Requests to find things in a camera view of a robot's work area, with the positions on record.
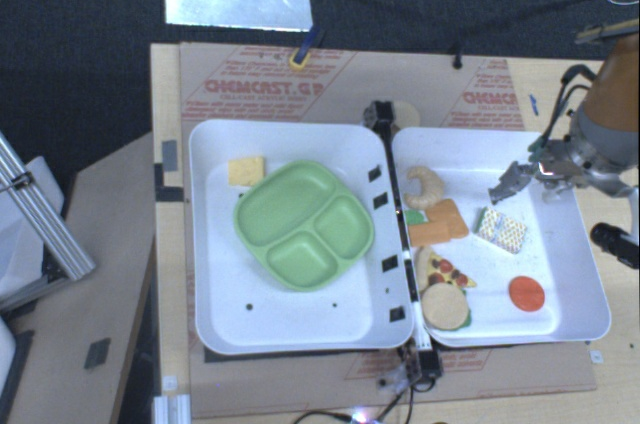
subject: white tray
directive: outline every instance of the white tray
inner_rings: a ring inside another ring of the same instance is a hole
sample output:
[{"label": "white tray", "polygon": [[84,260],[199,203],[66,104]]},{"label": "white tray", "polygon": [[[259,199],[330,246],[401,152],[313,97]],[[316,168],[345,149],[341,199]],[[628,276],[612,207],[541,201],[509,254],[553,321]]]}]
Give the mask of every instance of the white tray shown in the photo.
[{"label": "white tray", "polygon": [[[401,260],[387,162],[380,139],[355,125],[211,120],[190,141],[196,329],[222,354],[393,348],[414,321]],[[246,191],[227,183],[227,162],[264,156],[266,172],[307,159],[330,169],[373,219],[371,249],[331,284],[311,292],[288,289],[245,248],[233,209]],[[369,181],[369,171],[381,176]],[[374,209],[387,193],[389,203]],[[397,257],[397,267],[382,261]]]},{"label": "white tray", "polygon": [[[407,171],[414,165],[433,169],[446,184],[470,229],[480,210],[490,205],[488,188],[512,161],[526,162],[536,133],[410,128],[394,139],[393,151],[402,193],[419,192]],[[531,342],[595,340],[609,330],[611,314],[573,191],[545,203],[544,187],[532,182],[499,202],[496,210],[527,226],[524,245],[513,255],[473,232],[464,239],[433,246],[478,287],[467,290],[471,326],[454,332],[429,329],[451,347]],[[537,312],[523,312],[509,299],[509,281],[518,275],[536,279],[546,301]]]}]

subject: wooden table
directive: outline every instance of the wooden table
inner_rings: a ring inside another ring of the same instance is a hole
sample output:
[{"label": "wooden table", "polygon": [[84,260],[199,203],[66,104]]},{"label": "wooden table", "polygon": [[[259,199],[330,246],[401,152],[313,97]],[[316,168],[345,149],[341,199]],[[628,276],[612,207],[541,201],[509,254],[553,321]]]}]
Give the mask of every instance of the wooden table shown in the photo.
[{"label": "wooden table", "polygon": [[[80,172],[67,224],[97,268],[12,320],[33,342],[10,424],[116,423],[153,274],[151,135]],[[104,363],[85,369],[91,344]]]},{"label": "wooden table", "polygon": [[[163,142],[181,138],[179,49],[175,45],[154,45],[151,51],[154,160],[162,162]],[[520,102],[525,128],[542,131],[549,116],[536,116],[529,105],[534,95],[540,109],[552,109],[560,77],[571,60],[508,59],[509,70]],[[595,71],[599,62],[588,65]],[[556,126],[559,134],[567,130],[562,119]],[[178,144],[178,164],[164,173],[165,186],[183,185],[181,146]],[[627,182],[637,184],[635,170],[626,174]],[[606,198],[596,190],[577,192],[587,230],[600,221],[630,229],[628,203]],[[161,376],[163,394],[188,394],[190,390],[187,303],[185,277],[185,245],[183,204],[164,202],[157,206],[157,270],[160,312]],[[412,422],[436,421],[451,424],[528,422],[593,423],[635,422],[640,415],[637,386],[640,382],[640,329],[638,322],[638,272],[613,256],[594,248],[594,255],[611,307],[613,324],[609,334],[591,344],[602,354],[603,362],[595,365],[598,389],[595,392],[551,394],[529,397],[496,398],[459,402],[419,404],[414,408]],[[406,405],[399,406],[387,422],[403,422]],[[253,423],[282,424],[291,422],[296,414],[261,415],[198,420],[198,424]],[[304,421],[327,422],[324,417]]]}]

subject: butter slice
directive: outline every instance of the butter slice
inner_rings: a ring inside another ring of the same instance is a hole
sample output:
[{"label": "butter slice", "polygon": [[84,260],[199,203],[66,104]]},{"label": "butter slice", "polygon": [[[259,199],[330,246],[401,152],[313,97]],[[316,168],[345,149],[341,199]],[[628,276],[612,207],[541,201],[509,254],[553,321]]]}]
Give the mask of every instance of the butter slice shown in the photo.
[{"label": "butter slice", "polygon": [[264,179],[264,157],[244,157],[228,162],[229,185],[253,186]]}]

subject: metal frame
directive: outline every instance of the metal frame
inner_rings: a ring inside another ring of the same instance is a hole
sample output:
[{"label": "metal frame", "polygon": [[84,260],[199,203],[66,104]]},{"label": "metal frame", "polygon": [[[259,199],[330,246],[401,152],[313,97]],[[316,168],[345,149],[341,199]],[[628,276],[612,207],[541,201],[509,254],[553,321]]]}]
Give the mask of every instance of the metal frame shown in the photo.
[{"label": "metal frame", "polygon": [[37,299],[64,282],[76,281],[93,271],[95,262],[82,249],[66,224],[49,203],[37,181],[27,171],[7,139],[0,133],[0,190],[7,192],[44,241],[64,277],[44,275],[13,295],[0,300],[0,312],[13,310]]}]

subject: green divided plate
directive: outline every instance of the green divided plate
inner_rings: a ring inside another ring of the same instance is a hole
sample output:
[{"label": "green divided plate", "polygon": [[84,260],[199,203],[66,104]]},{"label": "green divided plate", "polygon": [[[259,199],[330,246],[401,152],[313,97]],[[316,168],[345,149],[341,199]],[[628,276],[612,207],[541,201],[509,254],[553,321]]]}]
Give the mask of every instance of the green divided plate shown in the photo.
[{"label": "green divided plate", "polygon": [[327,168],[294,161],[238,201],[236,233],[280,282],[298,291],[327,285],[373,242],[371,217]]}]

